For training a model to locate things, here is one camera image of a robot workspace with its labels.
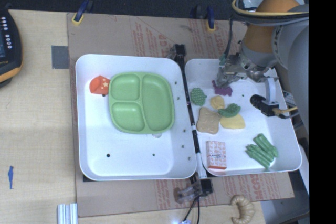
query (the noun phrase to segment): white tray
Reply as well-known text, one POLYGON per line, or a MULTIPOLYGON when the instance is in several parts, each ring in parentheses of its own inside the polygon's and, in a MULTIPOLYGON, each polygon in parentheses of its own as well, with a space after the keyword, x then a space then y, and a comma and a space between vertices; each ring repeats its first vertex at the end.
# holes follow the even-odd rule
POLYGON ((196 156, 181 69, 166 58, 84 55, 76 62, 80 167, 92 180, 188 178, 196 156), (90 81, 122 72, 152 72, 170 84, 175 121, 160 137, 129 134, 112 123, 108 96, 92 94, 90 81))
MULTIPOLYGON (((189 92, 193 88, 201 88, 207 95, 204 106, 212 111, 214 109, 210 105, 210 99, 216 95, 212 80, 216 79, 218 68, 219 60, 216 59, 192 59, 185 66, 189 92)), ((265 75, 277 76, 275 70, 269 70, 265 75)), ((225 142, 227 156, 225 170, 207 169, 215 176, 297 170, 301 165, 302 156, 291 119, 284 120, 276 116, 267 117, 250 103, 250 97, 253 94, 266 97, 265 84, 246 79, 233 82, 230 86, 233 90, 232 95, 223 96, 224 101, 226 104, 236 103, 241 106, 239 114, 244 118, 246 127, 232 130, 224 129, 219 125, 219 132, 214 135, 197 131, 204 167, 207 168, 206 141, 212 140, 225 142), (253 138, 259 133, 263 133, 279 151, 279 157, 275 158, 269 169, 265 169, 245 152, 246 145, 255 144, 253 138)), ((287 108, 279 81, 276 81, 276 101, 279 102, 280 109, 287 108)), ((198 121, 200 108, 200 106, 192 104, 195 123, 198 121)))

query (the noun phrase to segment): red and white box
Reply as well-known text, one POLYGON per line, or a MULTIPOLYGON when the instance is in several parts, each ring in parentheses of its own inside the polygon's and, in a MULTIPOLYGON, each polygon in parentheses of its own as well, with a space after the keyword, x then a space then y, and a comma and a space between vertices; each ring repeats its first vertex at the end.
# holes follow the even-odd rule
POLYGON ((208 168, 226 169, 225 142, 206 141, 206 156, 208 168))

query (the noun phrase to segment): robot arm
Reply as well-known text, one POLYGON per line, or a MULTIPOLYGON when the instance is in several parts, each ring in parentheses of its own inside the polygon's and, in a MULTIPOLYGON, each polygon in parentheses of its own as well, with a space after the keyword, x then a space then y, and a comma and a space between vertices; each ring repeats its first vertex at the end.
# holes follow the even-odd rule
POLYGON ((288 70, 291 92, 308 131, 309 6, 296 0, 263 0, 251 12, 239 8, 241 1, 234 0, 233 9, 249 25, 240 52, 221 57, 216 85, 224 88, 246 78, 264 82, 268 96, 262 102, 269 105, 272 82, 264 74, 280 63, 288 70))

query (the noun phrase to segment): divided green plate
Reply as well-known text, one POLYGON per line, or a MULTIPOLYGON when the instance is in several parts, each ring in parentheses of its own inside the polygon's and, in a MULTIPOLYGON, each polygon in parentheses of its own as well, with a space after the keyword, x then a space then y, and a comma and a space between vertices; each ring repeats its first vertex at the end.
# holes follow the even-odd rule
POLYGON ((126 133, 163 133, 174 123, 171 87, 154 73, 115 75, 109 85, 109 107, 114 125, 126 133))

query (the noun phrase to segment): cardboard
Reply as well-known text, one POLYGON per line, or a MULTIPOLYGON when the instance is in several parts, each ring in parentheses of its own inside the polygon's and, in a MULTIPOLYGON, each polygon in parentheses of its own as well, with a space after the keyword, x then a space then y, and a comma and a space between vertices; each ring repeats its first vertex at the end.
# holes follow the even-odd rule
MULTIPOLYGON (((210 32, 202 19, 85 14, 82 23, 75 26, 72 17, 73 13, 67 15, 78 216, 188 208, 189 202, 175 201, 174 190, 189 186, 189 179, 93 182, 83 176, 79 166, 75 64, 85 54, 166 57, 174 44, 185 45, 186 61, 219 58, 228 43, 228 21, 215 21, 216 29, 210 32)), ((245 31, 243 23, 234 22, 231 54, 239 52, 245 31)), ((287 172, 212 177, 211 181, 214 192, 201 200, 201 206, 229 204, 235 194, 243 194, 251 201, 294 196, 287 172)))

